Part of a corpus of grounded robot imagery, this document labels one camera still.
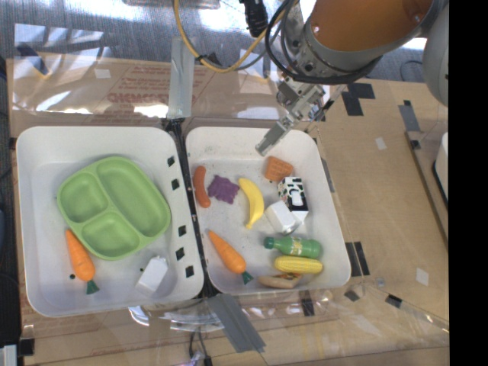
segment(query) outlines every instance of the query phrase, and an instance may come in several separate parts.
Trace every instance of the green plate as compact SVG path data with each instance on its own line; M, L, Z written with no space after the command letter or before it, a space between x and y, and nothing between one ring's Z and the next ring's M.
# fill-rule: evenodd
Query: green plate
M111 156L92 163L59 187L58 207L93 255L117 260L156 240L171 222L165 198L133 161Z

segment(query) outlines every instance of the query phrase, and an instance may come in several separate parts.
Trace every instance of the toy banana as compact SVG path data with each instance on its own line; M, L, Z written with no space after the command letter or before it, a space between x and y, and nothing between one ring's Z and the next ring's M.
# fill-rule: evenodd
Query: toy banana
M249 201L249 222L246 224L247 229L251 229L252 225L261 218L265 212L265 200L262 197L259 187L249 179L240 178L239 186L246 194Z

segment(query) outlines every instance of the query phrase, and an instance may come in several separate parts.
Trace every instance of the toy milk carton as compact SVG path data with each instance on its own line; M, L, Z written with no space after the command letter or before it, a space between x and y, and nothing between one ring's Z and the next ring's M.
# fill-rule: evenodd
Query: toy milk carton
M301 222L308 214L307 199L303 190L302 179L287 176L278 183L278 195L287 205L288 210Z

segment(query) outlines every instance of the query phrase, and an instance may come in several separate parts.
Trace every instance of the green bottle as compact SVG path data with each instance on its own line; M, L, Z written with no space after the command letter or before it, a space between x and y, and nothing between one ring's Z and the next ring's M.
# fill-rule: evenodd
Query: green bottle
M317 258L322 246L316 240L303 239L296 236L285 236L281 238L266 237L265 248L278 249L285 255L303 256L304 258Z

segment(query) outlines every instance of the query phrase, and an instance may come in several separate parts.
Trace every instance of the white tray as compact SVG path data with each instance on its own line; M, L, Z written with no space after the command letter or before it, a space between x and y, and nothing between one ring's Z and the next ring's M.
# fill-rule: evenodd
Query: white tray
M324 265L320 274L306 275L296 289L340 287L349 280L351 265L317 146L305 133L292 130L266 157L262 157L256 152L255 145L266 132L266 129L256 128L195 128L186 139L191 174L199 165L205 166L206 188L215 175L236 184L239 178L248 178L258 185L265 207L268 207L278 201L278 190L276 183L264 177L266 157L275 156L293 165L294 175L303 179L309 207L304 224L295 230L294 235L319 241L323 253L318 259ZM233 204L216 198L211 198L211 206L207 209L197 204L209 277L222 293L239 295L277 291L260 285L256 278L279 274L273 268L273 261L281 253L276 249L266 249L263 241L266 236L280 237L281 234L275 232L265 215L252 229L246 229L248 215L249 202L242 190L239 190ZM255 280L244 285L240 275L225 268L208 237L208 230L220 235L244 257L247 271Z
M86 295L86 283L70 279L67 225L56 193L74 172L111 155L126 156L149 176L169 203L172 223L134 255L119 261L93 257L100 291ZM153 127L33 127L18 137L17 161L27 298L38 313L67 316L198 295L203 269L176 146L166 132ZM141 268L155 255L167 259L169 270L147 297L135 285Z

